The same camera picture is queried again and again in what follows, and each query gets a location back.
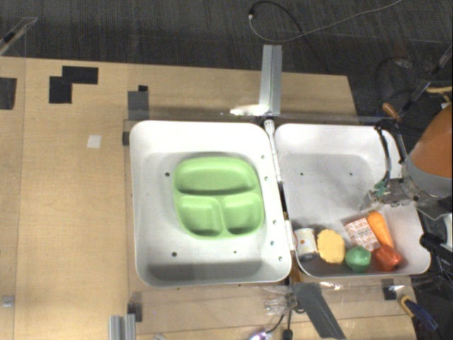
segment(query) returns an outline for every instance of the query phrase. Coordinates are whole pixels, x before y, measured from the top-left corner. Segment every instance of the white cable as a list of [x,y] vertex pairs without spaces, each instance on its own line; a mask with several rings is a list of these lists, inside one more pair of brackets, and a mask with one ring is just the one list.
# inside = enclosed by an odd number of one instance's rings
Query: white cable
[[395,6],[395,5],[399,4],[399,3],[401,3],[402,1],[404,1],[404,0],[396,0],[395,2],[393,2],[393,3],[389,4],[389,5],[386,5],[386,6],[381,6],[379,8],[374,8],[374,9],[371,9],[371,10],[365,10],[365,11],[362,11],[360,13],[356,13],[354,15],[348,16],[347,18],[344,18],[342,20],[336,21],[335,23],[328,24],[328,25],[325,25],[325,26],[321,26],[320,28],[312,29],[312,30],[309,30],[309,31],[307,31],[305,33],[296,35],[293,38],[284,39],[284,40],[273,40],[273,39],[269,39],[269,38],[263,37],[259,32],[257,32],[255,30],[255,28],[252,25],[253,15],[249,15],[248,16],[248,24],[250,25],[250,29],[255,33],[255,35],[258,36],[259,38],[263,39],[263,40],[266,40],[266,41],[268,41],[270,43],[285,43],[285,42],[288,43],[288,42],[292,42],[293,40],[300,39],[300,38],[304,37],[305,35],[312,34],[312,33],[315,33],[317,31],[320,31],[320,30],[332,28],[333,26],[337,26],[337,25],[339,25],[341,23],[349,21],[350,19],[357,18],[358,16],[362,16],[362,15],[365,15],[365,14],[377,13],[379,11],[383,11],[385,9],[391,8],[392,6]]

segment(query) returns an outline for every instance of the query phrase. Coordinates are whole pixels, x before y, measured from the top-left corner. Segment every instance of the wooden table surface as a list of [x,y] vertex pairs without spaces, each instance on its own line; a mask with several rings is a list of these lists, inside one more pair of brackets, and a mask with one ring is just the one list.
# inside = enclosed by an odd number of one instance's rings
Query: wooden table surface
[[[61,76],[63,65],[98,67],[98,84],[74,84],[72,104],[49,104],[49,77]],[[0,110],[0,295],[15,295],[16,303],[0,307],[0,339],[107,339],[108,317],[125,315],[135,276],[128,266],[121,140],[127,92],[148,86],[155,109],[227,112],[258,102],[260,72],[2,57],[0,77],[9,76],[18,89],[15,108]],[[315,74],[283,74],[285,110],[355,114],[347,79]],[[99,148],[87,147],[90,135],[101,135]],[[174,311],[165,294],[144,296]],[[239,312],[249,312],[238,303]],[[379,306],[389,315],[365,316],[352,302],[338,302],[333,311],[349,339],[415,339],[395,301],[366,302]],[[306,315],[298,316],[294,339],[317,339]],[[162,324],[170,340],[246,339],[257,326],[244,320],[183,329],[171,320]],[[153,339],[160,325],[149,333],[138,325],[137,338]]]

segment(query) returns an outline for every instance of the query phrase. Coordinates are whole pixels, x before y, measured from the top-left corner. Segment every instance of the toy carrot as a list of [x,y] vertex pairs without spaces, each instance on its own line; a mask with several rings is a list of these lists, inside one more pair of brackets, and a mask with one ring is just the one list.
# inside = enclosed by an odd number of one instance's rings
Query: toy carrot
[[370,212],[368,215],[368,224],[380,244],[386,244],[387,246],[394,248],[394,243],[391,240],[389,229],[387,228],[385,219],[381,213]]

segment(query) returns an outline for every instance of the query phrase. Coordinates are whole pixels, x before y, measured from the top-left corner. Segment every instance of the can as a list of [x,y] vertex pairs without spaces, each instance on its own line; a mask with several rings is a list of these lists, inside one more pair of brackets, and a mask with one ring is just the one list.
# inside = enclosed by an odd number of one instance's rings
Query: can
[[319,255],[314,230],[301,228],[294,231],[296,236],[296,250],[300,261],[309,261]]

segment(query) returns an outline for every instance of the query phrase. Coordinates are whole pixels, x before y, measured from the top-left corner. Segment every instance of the black square marker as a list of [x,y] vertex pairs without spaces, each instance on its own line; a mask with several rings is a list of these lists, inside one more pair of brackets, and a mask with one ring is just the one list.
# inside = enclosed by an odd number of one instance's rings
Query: black square marker
[[63,83],[60,76],[51,76],[49,82],[49,103],[72,103],[72,85]]
[[98,68],[63,66],[63,83],[98,84]]
[[12,110],[16,101],[16,78],[0,78],[0,110]]

